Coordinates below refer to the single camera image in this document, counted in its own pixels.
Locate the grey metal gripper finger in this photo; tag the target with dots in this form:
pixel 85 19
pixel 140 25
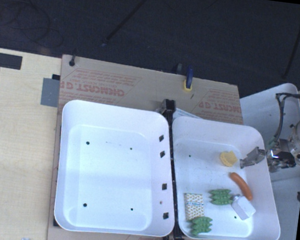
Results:
pixel 258 153
pixel 247 162

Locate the patterned beige packet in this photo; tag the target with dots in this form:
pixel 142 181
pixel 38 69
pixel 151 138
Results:
pixel 194 207

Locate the white plastic tray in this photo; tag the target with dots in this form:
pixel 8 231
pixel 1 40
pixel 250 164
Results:
pixel 205 177
pixel 112 172

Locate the brown cardboard board red print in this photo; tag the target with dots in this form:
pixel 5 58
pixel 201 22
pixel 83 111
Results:
pixel 148 91

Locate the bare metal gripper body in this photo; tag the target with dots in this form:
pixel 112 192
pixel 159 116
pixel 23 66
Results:
pixel 283 157

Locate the green pea pods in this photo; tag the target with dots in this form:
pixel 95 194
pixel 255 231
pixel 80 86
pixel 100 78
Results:
pixel 221 196
pixel 201 226

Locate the yellow biscuit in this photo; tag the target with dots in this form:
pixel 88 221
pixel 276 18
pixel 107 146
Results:
pixel 228 158

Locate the thin black rod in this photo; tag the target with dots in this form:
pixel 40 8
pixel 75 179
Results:
pixel 173 172

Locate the white bottle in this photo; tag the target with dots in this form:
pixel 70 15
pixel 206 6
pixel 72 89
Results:
pixel 243 207

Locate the orange sausage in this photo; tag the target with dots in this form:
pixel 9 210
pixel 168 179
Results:
pixel 242 185

